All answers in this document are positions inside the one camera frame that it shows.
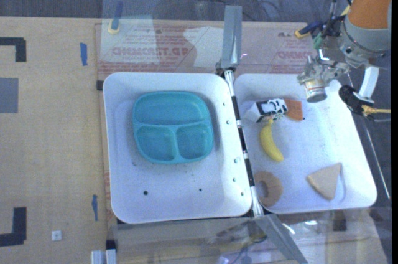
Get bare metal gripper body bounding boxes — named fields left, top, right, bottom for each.
left=318, top=35, right=377, bottom=70

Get small white can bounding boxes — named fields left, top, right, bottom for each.
left=303, top=78, right=328, bottom=103

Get orange biscuit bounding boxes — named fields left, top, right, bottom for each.
left=283, top=98, right=304, bottom=122

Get brown cardboard board red print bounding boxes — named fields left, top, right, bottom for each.
left=95, top=21, right=385, bottom=264

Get black and white carton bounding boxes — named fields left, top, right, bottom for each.
left=245, top=97, right=289, bottom=124

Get white plastic tray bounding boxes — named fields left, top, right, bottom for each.
left=233, top=73, right=378, bottom=215
left=102, top=71, right=253, bottom=225

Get yellow banana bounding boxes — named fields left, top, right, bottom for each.
left=259, top=118, right=285, bottom=163

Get tan pizza slice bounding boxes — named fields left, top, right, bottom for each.
left=306, top=162, right=343, bottom=202

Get brown doughnut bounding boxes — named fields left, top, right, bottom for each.
left=253, top=171, right=284, bottom=208

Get teal divided plate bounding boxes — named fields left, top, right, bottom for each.
left=132, top=90, right=215, bottom=165

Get black cylinder on white bracket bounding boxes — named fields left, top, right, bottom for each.
left=338, top=65, right=381, bottom=116

